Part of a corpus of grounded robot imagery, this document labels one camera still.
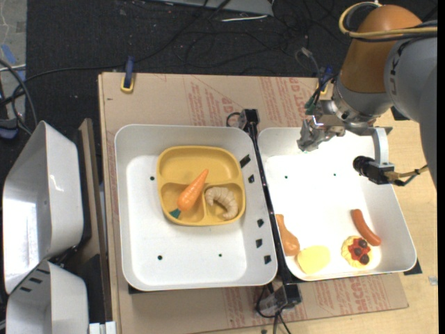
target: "black cable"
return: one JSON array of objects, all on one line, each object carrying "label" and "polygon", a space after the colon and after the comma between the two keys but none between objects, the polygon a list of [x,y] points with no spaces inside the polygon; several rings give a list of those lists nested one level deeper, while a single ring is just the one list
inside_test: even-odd
[{"label": "black cable", "polygon": [[[0,64],[2,64],[4,67],[8,68],[9,72],[17,80],[17,82],[19,83],[20,87],[24,91],[25,97],[28,100],[29,107],[31,108],[31,113],[33,115],[34,127],[37,127],[37,124],[38,124],[37,113],[35,112],[35,107],[34,107],[33,100],[31,99],[31,95],[29,94],[28,88],[26,87],[24,81],[19,76],[19,74],[13,69],[12,66],[9,63],[7,63],[4,60],[2,60],[1,58],[0,58]],[[15,116],[17,117],[17,119],[20,119],[20,116],[19,116],[17,110],[15,109],[14,98],[12,99],[12,103],[13,103],[13,110],[14,110]]]},{"label": "black cable", "polygon": [[265,315],[261,312],[261,310],[259,309],[259,304],[263,298],[264,293],[266,292],[266,288],[270,287],[270,292],[273,293],[273,287],[271,284],[268,285],[264,285],[263,289],[261,291],[261,294],[259,295],[257,302],[255,304],[255,310],[257,311],[257,313],[259,315],[261,315],[263,318],[267,318],[267,319],[272,319],[273,318],[273,333],[276,334],[277,329],[278,329],[278,319],[281,320],[281,322],[283,323],[284,328],[286,329],[288,334],[292,334],[291,331],[289,330],[289,327],[286,325],[286,323],[283,320],[283,317],[281,315],[282,313],[282,309],[279,310],[278,312],[276,312],[274,315]]},{"label": "black cable", "polygon": [[[206,1],[204,2],[204,5],[203,5],[203,6],[200,6],[199,9],[205,7],[205,4],[207,4],[207,1],[208,1],[208,0],[206,0]],[[198,15],[197,17],[195,17],[195,19],[193,19],[193,21],[191,21],[191,22],[190,22],[189,24],[187,24],[185,27],[183,27],[182,29],[180,29],[176,34],[173,35],[173,37],[172,37],[171,39],[169,39],[169,40],[168,40],[164,45],[162,45],[159,49],[157,49],[156,51],[152,52],[151,54],[149,54],[149,55],[147,55],[147,56],[144,56],[144,57],[142,57],[142,58],[136,59],[136,60],[134,61],[134,63],[142,62],[142,61],[144,61],[144,60],[146,60],[146,59],[149,59],[149,58],[153,57],[154,55],[156,55],[156,54],[162,52],[165,48],[168,47],[168,45],[169,45],[171,42],[173,42],[173,41],[177,38],[178,35],[181,34],[181,32],[185,31],[185,30],[186,30],[186,29],[187,29],[193,22],[195,22],[199,17],[200,17],[200,15]],[[45,72],[41,72],[41,73],[34,74],[33,76],[31,76],[31,77],[29,77],[29,78],[26,78],[26,80],[25,80],[24,82],[26,83],[26,82],[28,82],[28,81],[30,81],[30,80],[35,79],[35,78],[43,77],[43,76],[48,75],[48,74],[59,73],[59,72],[68,72],[68,71],[87,71],[87,70],[110,70],[110,69],[115,69],[115,68],[125,68],[125,64],[126,64],[126,63],[115,63],[115,64],[109,64],[109,65],[97,65],[97,66],[85,66],[85,67],[65,67],[65,68],[57,68],[57,69],[54,69],[54,70],[47,70],[47,71],[45,71]],[[13,94],[14,97],[17,97],[17,96],[19,95],[17,89],[16,89],[16,91],[17,91],[17,93],[14,93],[14,94]]]},{"label": "black cable", "polygon": [[405,180],[405,181],[402,181],[402,180],[395,180],[394,181],[394,184],[396,185],[396,186],[406,186],[408,183],[410,183],[415,177],[417,177],[417,175],[412,175],[410,178],[408,178],[407,180]]},{"label": "black cable", "polygon": [[268,68],[258,67],[258,66],[255,65],[255,66],[247,67],[247,68],[243,69],[241,72],[239,72],[238,75],[251,75],[251,74],[247,73],[248,70],[265,70],[265,71],[267,71],[267,73],[274,74],[276,76],[281,75],[281,74],[285,74],[285,73],[289,73],[289,72],[277,72],[277,71],[274,71],[274,70],[269,70]]},{"label": "black cable", "polygon": [[355,14],[357,14],[357,12],[361,12],[362,14],[364,12],[368,12],[368,14],[369,14],[371,11],[375,10],[376,8],[378,8],[378,6],[372,2],[364,2],[360,6],[356,6],[351,11],[349,11],[349,13],[345,16],[345,18],[343,20],[343,26],[348,31],[356,31],[357,27],[353,28],[351,26],[351,19],[353,18],[353,16]]},{"label": "black cable", "polygon": [[[292,8],[297,8],[297,9],[299,9],[299,7],[297,7],[297,6],[294,4],[294,2],[292,2],[292,1],[290,1],[290,0],[281,0],[281,1],[283,1],[284,3],[287,3],[287,4],[288,4],[290,7],[292,7]],[[305,31],[306,31],[306,34],[305,34],[305,35],[308,36],[307,46],[309,46],[309,30],[310,30],[311,27],[313,27],[313,26],[316,26],[316,27],[318,27],[318,28],[324,30],[324,31],[327,32],[331,37],[333,37],[335,40],[337,40],[337,41],[340,42],[341,44],[343,44],[343,45],[349,45],[349,42],[348,42],[348,41],[340,40],[340,39],[339,39],[338,37],[336,37],[335,34],[333,34],[333,32],[331,32],[331,31],[330,31],[324,24],[322,24],[321,22],[318,22],[318,21],[312,19],[311,16],[312,16],[312,15],[309,14],[309,19],[308,19],[308,20],[311,22],[311,24],[310,24],[310,25],[306,25],[306,28],[305,28]]]},{"label": "black cable", "polygon": [[[309,37],[309,26],[307,24],[307,19],[300,18],[300,16],[304,16],[303,12],[298,11],[297,13],[294,13],[295,11],[293,11],[293,8],[297,8],[299,10],[299,7],[293,5],[291,2],[289,2],[289,0],[277,0],[276,5],[282,2],[290,5],[293,14],[284,14],[278,16],[277,13],[274,13],[274,18],[287,28],[288,33],[290,34],[292,34],[292,32],[297,33],[297,35],[293,35],[292,37],[304,39],[305,47],[309,48],[310,37]],[[294,24],[288,22],[289,18],[295,20],[296,22]]]},{"label": "black cable", "polygon": [[325,85],[328,84],[330,81],[333,81],[338,74],[333,74],[325,83],[318,83],[318,88],[315,90],[314,94],[312,95],[314,97],[314,105],[317,105],[318,100],[321,96],[321,91],[324,89]]},{"label": "black cable", "polygon": [[5,92],[3,90],[3,83],[1,82],[0,78],[0,101],[5,99]]},{"label": "black cable", "polygon": [[[179,54],[177,54],[177,53],[175,53],[175,55],[176,55],[176,57],[177,57],[178,59],[180,59],[182,62],[184,62],[184,63],[186,63],[186,64],[188,64],[188,65],[192,65],[193,67],[196,67],[196,68],[206,68],[206,69],[208,69],[208,68],[213,68],[213,67],[219,67],[219,66],[221,66],[221,65],[230,63],[230,62],[232,62],[232,61],[235,61],[235,60],[237,60],[237,59],[243,58],[243,57],[245,57],[245,56],[249,56],[249,55],[257,54],[257,53],[262,53],[262,52],[265,52],[265,51],[280,51],[280,52],[286,54],[287,56],[289,56],[289,57],[291,57],[291,58],[293,59],[293,56],[292,56],[292,55],[290,55],[290,54],[288,54],[287,52],[282,51],[282,50],[280,49],[280,44],[275,45],[275,46],[268,46],[266,43],[262,42],[258,37],[256,37],[255,35],[253,35],[253,34],[251,34],[251,33],[249,33],[249,32],[246,32],[246,31],[244,31],[244,32],[240,32],[240,31],[221,31],[221,32],[190,31],[190,32],[188,32],[188,33],[185,33],[184,35],[186,35],[186,34],[194,34],[194,33],[196,33],[196,34],[200,34],[201,37],[199,37],[198,39],[196,39],[196,40],[194,41],[194,43],[189,44],[188,48],[187,48],[186,51],[185,51],[185,57],[181,57],[181,56],[179,56]],[[191,63],[191,62],[188,61],[188,60],[189,60],[189,54],[190,54],[190,52],[191,52],[191,49],[192,49],[198,42],[202,41],[202,40],[203,40],[204,38],[206,38],[207,36],[218,36],[218,35],[224,35],[224,34],[225,34],[225,35],[244,35],[244,36],[250,37],[250,38],[256,40],[260,45],[264,46],[265,49],[260,49],[260,50],[254,51],[254,52],[248,52],[248,53],[246,53],[246,54],[242,54],[242,55],[239,55],[239,56],[236,56],[236,57],[233,57],[233,58],[229,58],[229,59],[224,60],[224,61],[221,61],[221,62],[212,63],[212,64],[206,64],[206,65],[205,65],[205,64],[202,64],[202,63],[200,63],[200,64],[197,64],[197,63]]]},{"label": "black cable", "polygon": [[230,119],[232,116],[240,116],[240,114],[241,114],[241,113],[239,113],[238,111],[235,111],[235,112],[233,112],[233,113],[230,113],[230,114],[226,117],[226,119],[225,119],[225,126],[231,127],[231,125],[229,124],[229,119]]},{"label": "black cable", "polygon": [[326,14],[320,17],[317,21],[321,21],[326,17],[332,17],[336,22],[339,21],[339,16],[332,14],[332,11],[334,11],[335,0],[331,0],[331,6],[329,8],[324,6],[319,0],[315,0],[315,2],[326,12]]},{"label": "black cable", "polygon": [[434,8],[432,8],[432,10],[423,17],[422,21],[428,21],[435,14],[437,14],[437,5]]},{"label": "black cable", "polygon": [[31,136],[33,134],[33,132],[30,129],[28,129],[28,127],[25,125],[23,120],[21,120],[19,118],[17,118],[17,126],[22,131],[25,131],[29,136]]}]

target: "cable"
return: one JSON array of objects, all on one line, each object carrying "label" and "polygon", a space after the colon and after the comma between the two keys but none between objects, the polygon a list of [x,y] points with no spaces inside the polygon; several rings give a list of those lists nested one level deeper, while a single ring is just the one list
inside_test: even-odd
[{"label": "cable", "polygon": [[272,319],[273,318],[273,334],[276,334],[277,329],[278,329],[278,319],[281,320],[281,322],[283,323],[284,328],[286,329],[288,334],[292,334],[291,331],[289,330],[289,327],[286,325],[286,323],[283,320],[283,317],[281,316],[281,313],[283,311],[283,309],[280,309],[278,312],[276,312],[274,315],[265,315],[261,312],[261,310],[259,309],[259,304],[263,298],[264,293],[266,292],[266,288],[269,287],[269,291],[271,293],[273,293],[273,287],[272,285],[269,283],[268,285],[264,285],[263,289],[261,291],[261,294],[259,295],[257,302],[255,303],[255,310],[257,311],[257,313],[259,315],[261,315],[263,318],[267,318],[267,319]]},{"label": "cable", "polygon": [[[185,33],[184,35],[194,34],[194,33],[200,34],[201,36],[199,38],[197,38],[197,39],[194,39],[193,40],[194,42],[188,45],[188,48],[185,50],[184,57],[181,57],[177,53],[175,53],[175,54],[176,54],[176,56],[177,56],[177,58],[179,60],[181,60],[182,62],[184,62],[184,63],[186,63],[188,65],[192,65],[193,67],[196,67],[196,68],[206,68],[207,69],[207,68],[212,68],[212,67],[219,67],[221,65],[225,65],[227,63],[236,61],[236,60],[238,60],[240,58],[244,58],[244,57],[250,56],[252,54],[264,53],[266,51],[281,51],[282,53],[285,53],[287,56],[293,58],[293,56],[291,54],[288,54],[285,51],[283,51],[282,49],[279,49],[280,45],[281,45],[281,42],[278,43],[275,46],[268,46],[264,42],[262,42],[257,36],[255,36],[255,35],[253,35],[251,33],[248,33],[248,32],[238,32],[238,31],[225,31],[225,32],[189,31],[189,32]],[[241,55],[238,55],[238,56],[233,57],[233,58],[228,58],[226,60],[223,60],[223,61],[217,62],[217,63],[214,62],[214,63],[211,63],[211,64],[204,64],[203,62],[201,62],[201,63],[191,63],[189,61],[189,59],[190,59],[190,56],[189,56],[190,52],[191,52],[192,48],[194,48],[194,46],[198,42],[202,41],[207,36],[218,36],[218,35],[223,35],[223,34],[226,34],[226,35],[244,35],[244,36],[247,36],[249,38],[252,38],[252,39],[256,40],[261,46],[264,46],[265,48],[264,49],[259,49],[259,50],[253,51],[253,52],[248,52],[248,53],[245,53],[245,54],[241,54]]]},{"label": "cable", "polygon": [[[203,5],[203,6],[200,6],[200,9],[203,8],[203,7],[205,7],[206,4],[207,4],[207,2],[208,2],[208,0],[205,0],[204,5]],[[158,48],[156,51],[152,52],[151,54],[149,54],[149,55],[147,55],[147,56],[144,56],[144,57],[142,57],[142,58],[139,58],[139,59],[135,60],[134,63],[140,63],[140,62],[142,62],[142,61],[144,61],[144,60],[146,60],[146,59],[148,59],[148,58],[151,58],[151,57],[155,56],[156,54],[162,52],[162,51],[163,51],[165,48],[167,48],[172,42],[174,42],[174,41],[177,39],[177,37],[178,37],[182,32],[184,32],[189,26],[191,26],[191,24],[193,24],[199,17],[200,17],[200,14],[199,14],[195,19],[193,19],[190,23],[188,23],[185,27],[183,27],[181,30],[179,30],[176,34],[174,34],[173,37],[172,37],[171,39],[169,39],[164,45],[162,45],[162,46],[161,46],[160,48]],[[6,65],[6,64],[3,64],[3,65],[4,65],[4,66],[6,67],[6,69],[9,70],[10,72],[15,72],[14,69],[13,69],[10,65]],[[47,70],[47,71],[45,71],[45,72],[41,72],[41,73],[34,74],[33,76],[31,76],[31,77],[29,77],[29,78],[26,78],[25,81],[22,81],[22,79],[21,79],[21,78],[18,76],[18,74],[17,74],[17,76],[19,77],[18,81],[20,80],[19,86],[14,90],[13,94],[12,94],[9,98],[6,98],[5,100],[2,100],[2,101],[0,102],[0,105],[6,104],[6,103],[9,103],[9,102],[11,102],[12,104],[14,104],[14,101],[15,101],[15,98],[16,98],[16,97],[19,97],[20,95],[25,94],[26,97],[27,97],[27,99],[28,99],[28,101],[29,101],[29,104],[30,104],[30,106],[31,106],[31,111],[32,111],[32,113],[33,113],[33,118],[34,118],[35,125],[37,125],[37,123],[38,123],[38,119],[37,119],[37,116],[36,116],[36,114],[35,114],[35,108],[34,108],[34,105],[33,105],[32,100],[31,100],[31,97],[30,97],[30,95],[29,95],[29,92],[28,92],[28,90],[27,90],[27,88],[26,88],[26,86],[25,86],[25,83],[27,83],[27,82],[29,82],[29,81],[35,79],[35,78],[38,78],[38,77],[43,77],[43,76],[48,75],[48,74],[59,73],[59,72],[67,72],[67,71],[87,71],[87,70],[108,70],[108,69],[124,68],[124,67],[125,67],[125,63],[116,63],[116,64],[110,64],[110,65],[98,65],[98,66],[88,66],[88,67],[66,67],[66,68],[58,68],[58,69]],[[25,131],[26,131],[26,129],[27,129],[26,126],[24,125],[24,123],[22,123],[22,124],[20,125],[20,127],[21,127],[21,128],[23,127],[23,129],[25,129]]]},{"label": "cable", "polygon": [[356,37],[356,40],[362,41],[362,42],[389,42],[389,41],[398,41],[398,40],[408,40],[412,38],[416,39],[424,39],[424,38],[434,38],[437,37],[437,32],[435,33],[407,33],[406,35],[397,35],[393,37],[388,38],[359,38]]},{"label": "cable", "polygon": [[[385,177],[390,182],[394,182],[398,186],[405,186],[406,184],[411,182],[415,177],[417,177],[418,175],[420,175],[423,172],[426,172],[427,170],[428,170],[428,164],[426,164],[422,168],[415,169],[411,172],[406,172],[406,173],[398,173],[398,172],[394,172],[394,171],[388,171],[388,172],[385,172]],[[409,177],[409,179],[406,180],[405,182],[400,180],[400,178],[405,178],[405,177]]]},{"label": "cable", "polygon": [[[224,2],[221,4],[221,7],[224,5],[224,3],[227,4],[228,1],[229,1],[229,0],[224,1]],[[218,11],[219,11],[219,9],[217,8],[217,10],[212,14],[212,16],[214,16],[215,13],[217,13]],[[141,62],[143,62],[144,60],[147,60],[147,59],[153,57],[154,55],[159,54],[160,52],[162,52],[165,48],[167,48],[170,44],[172,44],[175,40],[177,40],[177,38],[178,38],[178,37],[179,37],[179,36],[180,36],[180,35],[181,35],[187,28],[189,28],[189,27],[194,23],[194,21],[196,21],[199,17],[200,17],[200,15],[198,15],[198,16],[197,16],[193,21],[191,21],[189,24],[185,25],[181,30],[179,30],[176,34],[174,34],[168,41],[166,41],[164,44],[162,44],[156,51],[153,51],[152,53],[150,53],[150,54],[148,54],[148,55],[146,55],[146,56],[143,56],[143,57],[137,59],[137,60],[135,61],[135,63],[141,63]],[[258,19],[258,18],[260,18],[260,16],[258,16],[258,17],[249,17],[249,18],[247,18],[247,19]],[[282,20],[280,20],[280,19],[276,19],[276,20],[277,20],[277,21],[280,21],[281,23],[283,23],[283,25],[285,25],[285,27],[287,28],[287,31],[285,31],[284,33],[287,34],[287,35],[290,35],[290,38],[289,38],[289,37],[286,37],[286,40],[285,40],[284,42],[281,42],[280,45],[275,45],[275,46],[272,46],[272,47],[266,47],[266,48],[269,49],[269,50],[276,50],[276,51],[278,51],[278,50],[280,49],[281,52],[287,54],[288,56],[292,56],[291,54],[289,54],[288,52],[286,52],[285,49],[289,47],[289,44],[291,43],[292,40],[294,40],[294,39],[297,38],[297,36],[294,35],[294,31],[299,33],[299,32],[301,32],[301,29],[298,27],[298,24],[295,24],[295,27],[294,27],[294,26],[291,26],[290,24],[288,24],[288,23],[286,23],[286,22],[284,22],[284,21],[282,21]],[[256,51],[256,52],[253,52],[253,53],[262,53],[262,52],[264,52],[264,51],[266,51],[266,50]],[[244,56],[248,56],[248,55],[251,55],[251,54],[244,54],[244,55],[242,55],[242,56],[239,56],[238,58],[242,58],[242,57],[244,57]],[[231,61],[235,61],[235,60],[238,59],[238,58],[231,58],[231,59],[229,59],[229,60],[226,60],[226,61],[223,61],[223,62],[221,62],[221,63],[215,64],[214,67],[218,67],[218,66],[221,66],[221,65],[223,65],[223,64],[225,64],[225,63],[229,63],[229,62],[231,62]],[[125,66],[125,63],[116,63],[116,64],[110,64],[110,65],[98,65],[98,66],[85,66],[85,67],[66,67],[66,68],[58,68],[58,69],[47,70],[47,71],[45,71],[45,72],[41,72],[41,73],[35,74],[35,75],[33,75],[33,76],[27,78],[27,79],[25,80],[25,83],[27,83],[28,81],[31,81],[32,79],[35,79],[35,78],[38,78],[38,77],[43,77],[43,76],[45,76],[45,75],[49,75],[49,74],[53,74],[53,73],[57,73],[57,72],[67,72],[67,71],[88,71],[88,70],[109,70],[109,69],[115,69],[115,68],[124,68],[124,66]],[[20,91],[20,88],[17,88],[16,92],[15,92],[14,95],[13,95],[13,98],[14,98],[14,97],[18,97],[18,96],[20,96],[20,95],[22,95],[22,94],[23,94],[23,92]],[[7,98],[6,100],[1,101],[0,103],[5,104],[6,102],[11,102],[11,99]]]},{"label": "cable", "polygon": [[422,21],[428,21],[434,14],[437,14],[437,5],[432,8],[432,10],[428,14],[423,16]]},{"label": "cable", "polygon": [[[289,0],[280,0],[283,1],[285,3],[287,3],[288,5],[290,5],[290,7],[292,8],[297,8],[299,9],[299,7],[297,7],[293,1],[289,1]],[[338,42],[340,42],[343,45],[348,45],[350,44],[350,41],[346,41],[346,40],[341,40],[339,39],[337,36],[335,36],[335,34],[333,34],[333,32],[331,32],[328,28],[326,28],[325,24],[320,23],[317,20],[312,19],[311,17],[311,13],[310,10],[308,9],[308,13],[309,13],[309,21],[311,22],[311,24],[307,24],[305,19],[298,21],[298,26],[301,26],[302,24],[304,25],[303,28],[303,32],[304,32],[304,36],[307,36],[307,40],[306,40],[306,48],[309,48],[309,30],[312,27],[312,25],[315,25],[321,29],[323,29],[324,31],[326,31],[331,37],[333,37],[335,40],[337,40]],[[301,16],[304,15],[303,12],[301,10],[299,10],[296,14],[294,14],[295,16]]]},{"label": "cable", "polygon": [[263,19],[268,15],[254,16],[254,17],[235,17],[233,19],[222,19],[221,22],[231,22],[231,21],[245,21],[249,19]]},{"label": "cable", "polygon": [[[310,59],[310,61],[312,62],[312,64],[314,64],[315,67],[315,71],[309,69],[308,67],[306,67],[305,65],[303,65],[300,61],[300,59],[298,58],[298,56],[300,54],[303,54],[304,56],[306,56],[307,58]],[[320,80],[320,69],[318,68],[318,63],[316,61],[316,59],[314,58],[314,56],[312,55],[312,52],[310,52],[307,48],[302,47],[301,49],[299,49],[296,53],[295,53],[295,59],[297,60],[297,62],[304,68],[310,70],[311,72],[315,73],[317,76],[317,79]]]},{"label": "cable", "polygon": [[235,111],[233,113],[230,113],[226,118],[225,118],[225,126],[227,127],[231,127],[231,125],[229,124],[229,120],[230,118],[232,118],[233,116],[240,116],[241,113],[239,113],[238,111]]},{"label": "cable", "polygon": [[[34,103],[33,100],[31,99],[31,95],[29,94],[28,88],[26,87],[24,81],[22,80],[22,78],[19,76],[19,74],[13,69],[13,67],[5,62],[4,60],[0,59],[0,64],[2,64],[2,66],[6,67],[9,72],[14,76],[14,78],[17,80],[17,82],[19,83],[20,87],[22,88],[22,90],[24,91],[25,97],[28,100],[29,103],[29,107],[31,108],[31,113],[33,115],[33,119],[34,119],[34,126],[37,127],[38,124],[38,118],[37,118],[37,113],[35,112],[35,107],[34,107]],[[20,119],[20,116],[17,112],[17,110],[15,110],[15,107],[13,107],[14,109],[14,113],[17,116],[18,119]]]},{"label": "cable", "polygon": [[332,11],[334,11],[334,7],[335,7],[335,0],[331,0],[331,4],[330,4],[329,8],[324,6],[320,2],[320,0],[315,0],[315,2],[326,12],[326,14],[324,16],[320,17],[319,19],[317,19],[317,21],[321,21],[321,20],[325,19],[325,17],[332,17],[335,21],[339,20],[339,18],[332,13]]},{"label": "cable", "polygon": [[339,19],[339,28],[340,31],[346,35],[348,35],[351,38],[370,38],[370,37],[378,37],[378,36],[388,36],[388,35],[400,35],[400,34],[407,34],[407,33],[437,33],[437,26],[432,27],[410,27],[407,29],[392,29],[392,30],[386,30],[386,31],[372,31],[372,32],[354,32],[348,30],[344,26],[344,20],[347,16],[349,16],[350,13],[353,13],[358,8],[362,6],[375,6],[377,8],[382,7],[380,3],[377,1],[364,1],[361,3],[356,3],[349,8],[347,8],[340,16]]},{"label": "cable", "polygon": [[24,124],[24,122],[19,118],[17,118],[17,126],[19,127],[19,129],[26,132],[29,136],[33,134],[33,132],[30,129],[28,129],[28,127]]},{"label": "cable", "polygon": [[[14,70],[23,70],[26,67],[26,64],[21,65],[12,65],[11,68]],[[8,68],[0,68],[0,72],[5,72],[6,70],[9,70]]]}]

